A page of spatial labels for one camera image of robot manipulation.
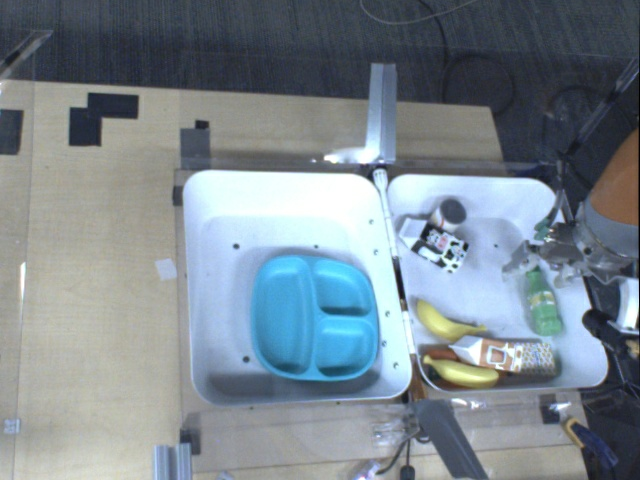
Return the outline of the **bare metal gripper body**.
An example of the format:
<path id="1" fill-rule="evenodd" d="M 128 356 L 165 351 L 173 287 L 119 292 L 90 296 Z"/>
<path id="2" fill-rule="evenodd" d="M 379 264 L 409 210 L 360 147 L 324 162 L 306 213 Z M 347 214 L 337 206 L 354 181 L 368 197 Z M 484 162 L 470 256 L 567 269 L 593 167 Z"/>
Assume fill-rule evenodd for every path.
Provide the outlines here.
<path id="1" fill-rule="evenodd" d="M 551 224 L 543 220 L 535 225 L 538 254 L 552 264 L 569 264 L 577 277 L 594 277 L 602 284 L 628 277 L 628 256 L 606 245 L 586 223 L 573 220 Z"/>

